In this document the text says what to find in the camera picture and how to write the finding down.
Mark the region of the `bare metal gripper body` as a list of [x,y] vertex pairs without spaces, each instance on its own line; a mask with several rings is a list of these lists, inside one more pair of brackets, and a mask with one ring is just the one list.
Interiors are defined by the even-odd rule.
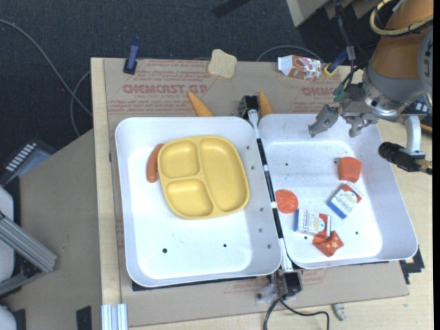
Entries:
[[409,102],[410,94],[404,89],[385,92],[371,83],[350,84],[338,94],[338,113],[347,122],[395,122]]

